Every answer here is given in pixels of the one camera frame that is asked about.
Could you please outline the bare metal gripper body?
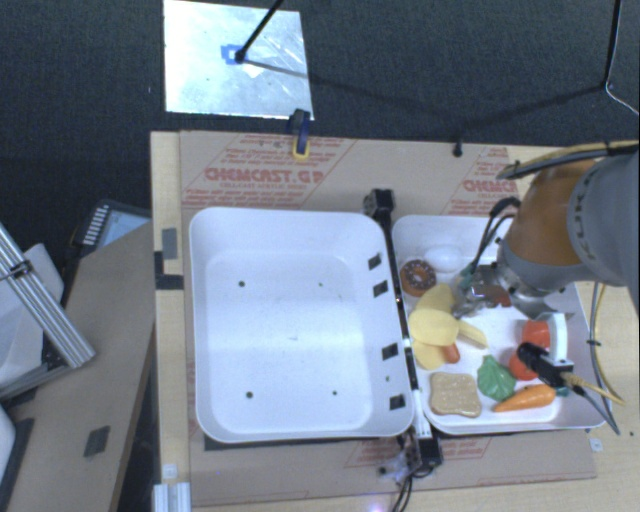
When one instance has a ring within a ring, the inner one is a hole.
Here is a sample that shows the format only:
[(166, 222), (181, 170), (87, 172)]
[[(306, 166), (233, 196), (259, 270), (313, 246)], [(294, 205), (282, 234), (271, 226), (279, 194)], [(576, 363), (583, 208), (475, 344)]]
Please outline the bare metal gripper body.
[(513, 307), (531, 320), (558, 313), (546, 302), (546, 292), (526, 284), (509, 267), (480, 265), (473, 274), (473, 298), (486, 308)]

